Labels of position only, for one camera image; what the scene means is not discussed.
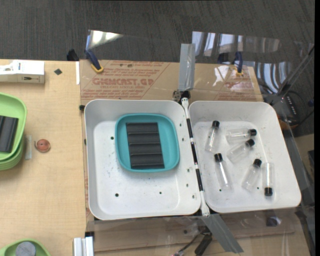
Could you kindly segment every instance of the wooden table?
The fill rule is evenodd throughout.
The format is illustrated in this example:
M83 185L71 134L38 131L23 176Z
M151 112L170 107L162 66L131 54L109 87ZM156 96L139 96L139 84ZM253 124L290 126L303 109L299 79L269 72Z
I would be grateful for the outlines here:
M11 60L0 60L0 65ZM80 86L76 62L45 61L45 84L0 83L26 105L25 135L47 139L50 151L0 171L0 248L19 239L41 242L52 256L72 255L86 229Z

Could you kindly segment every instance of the brown wooden knob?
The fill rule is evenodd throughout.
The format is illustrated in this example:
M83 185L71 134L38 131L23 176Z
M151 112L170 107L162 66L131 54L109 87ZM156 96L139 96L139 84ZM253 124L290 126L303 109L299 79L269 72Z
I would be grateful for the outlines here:
M35 145L36 149L42 153L48 152L50 150L50 142L46 139L39 139Z

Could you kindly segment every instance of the clear glass vial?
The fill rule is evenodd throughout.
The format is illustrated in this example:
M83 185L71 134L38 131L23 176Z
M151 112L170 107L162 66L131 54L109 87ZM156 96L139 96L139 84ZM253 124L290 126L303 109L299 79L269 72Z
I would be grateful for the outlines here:
M218 131L219 131L220 122L213 121L210 129L208 130L204 149L209 152L213 152L217 149L218 145Z
M248 140L256 135L256 129L239 128L227 130L225 138L228 143L234 144L244 142L245 140Z
M230 174L227 168L227 164L224 161L222 155L220 153L215 154L214 160L216 166L215 171L218 177L219 184L221 186L221 190L232 191L233 185L230 179Z
M253 190L253 188L258 183L258 179L261 175L261 160L255 159L253 164L249 166L244 179L242 181L242 187L249 192Z
M274 176L275 165L272 162L266 162L262 166L262 185L264 187L264 195L271 197L274 194Z
M255 144L255 141L251 138L248 139L246 142L242 142L233 148L231 148L227 153L226 156L232 163L236 163L243 159L246 155L249 154L251 147Z

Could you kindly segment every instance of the stack of green bowls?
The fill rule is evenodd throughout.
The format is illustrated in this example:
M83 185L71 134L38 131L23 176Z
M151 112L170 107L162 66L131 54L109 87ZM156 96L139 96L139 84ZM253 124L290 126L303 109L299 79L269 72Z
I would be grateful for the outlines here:
M0 151L0 171L16 166L24 151L24 130L27 119L27 108L24 102L10 94L0 92L0 116L17 118L17 128L11 152Z

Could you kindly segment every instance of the gray carpet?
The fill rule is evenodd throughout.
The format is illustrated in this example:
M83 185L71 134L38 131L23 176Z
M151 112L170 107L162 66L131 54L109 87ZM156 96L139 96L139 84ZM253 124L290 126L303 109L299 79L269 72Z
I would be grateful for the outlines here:
M71 48L85 58L88 30L184 43L191 42L192 31L315 43L315 0L0 0L0 4L1 59L65 61ZM172 53L167 61L178 61L179 49ZM291 90L303 120L313 110L306 103L314 97L314 60ZM314 133L314 114L293 132Z

